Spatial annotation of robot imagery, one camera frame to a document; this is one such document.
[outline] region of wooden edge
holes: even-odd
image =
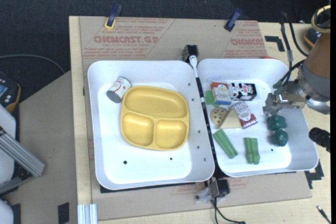
[[[87,139],[83,68],[79,17],[69,17],[72,98],[76,155],[77,199],[79,205],[92,203],[89,151]]]

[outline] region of can label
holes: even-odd
[[[106,95],[113,102],[120,103],[126,91],[131,87],[131,83],[126,78],[119,77],[106,92]]]

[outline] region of wooden table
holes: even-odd
[[[310,25],[295,24],[296,36],[299,44],[304,47],[303,33]],[[277,23],[259,23],[262,36],[281,37],[280,25]],[[74,109],[74,135],[76,151],[77,199],[79,205],[92,203],[90,187],[90,169],[87,141],[87,126],[85,113],[85,98],[83,96],[83,70],[80,43],[80,19],[77,16],[69,17],[72,97]],[[295,48],[290,38],[289,27],[286,28],[291,43],[295,62],[304,59],[304,56]],[[280,54],[275,43],[266,42],[267,54],[287,64],[286,54]],[[309,108],[303,109],[309,129],[319,127],[330,131],[330,116],[322,115]],[[248,224],[260,223],[327,223],[318,212],[316,206],[321,206],[328,216],[331,216],[331,174],[330,153],[317,146],[324,177],[313,182],[312,198],[256,204],[248,206],[226,207],[223,214],[230,219],[244,220]],[[195,210],[180,213],[170,213],[136,218],[123,218],[100,221],[99,223],[214,223],[214,210]]]

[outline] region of green vegetable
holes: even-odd
[[[215,140],[219,143],[219,145],[224,149],[225,153],[229,156],[229,158],[234,158],[238,155],[238,152],[233,147],[230,139],[227,137],[226,133],[223,129],[220,129],[216,133],[214,133]]]
[[[273,115],[267,119],[268,128],[271,131],[287,127],[286,119],[280,115]]]
[[[208,91],[205,92],[205,98],[204,99],[205,99],[205,103],[206,104],[212,104],[215,107],[219,107],[220,106],[219,104],[215,104],[215,102],[214,102],[214,96],[213,96],[211,90],[208,90]]]
[[[271,136],[271,141],[274,145],[285,146],[288,142],[288,134],[282,129],[277,129]]]
[[[258,150],[258,140],[256,138],[245,137],[244,142],[247,162],[259,164],[260,155]]]

